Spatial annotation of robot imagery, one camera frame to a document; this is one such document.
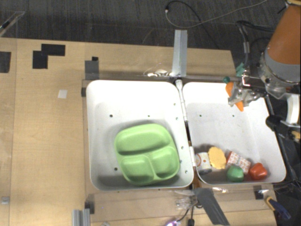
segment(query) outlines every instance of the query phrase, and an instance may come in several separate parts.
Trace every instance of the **green divided plate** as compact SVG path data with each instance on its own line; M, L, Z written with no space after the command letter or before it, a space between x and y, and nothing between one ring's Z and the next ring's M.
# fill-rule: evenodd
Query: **green divided plate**
M115 137L114 147L123 176L133 185L145 186L170 179L180 168L174 141L158 124L122 130Z

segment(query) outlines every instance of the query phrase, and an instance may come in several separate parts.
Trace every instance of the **metal bracket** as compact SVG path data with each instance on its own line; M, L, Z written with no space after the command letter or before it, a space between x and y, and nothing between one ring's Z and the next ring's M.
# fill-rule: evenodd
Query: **metal bracket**
M174 32L174 58L171 76L186 76L187 41L187 30L176 30Z
M90 226L90 209L73 210L72 226Z

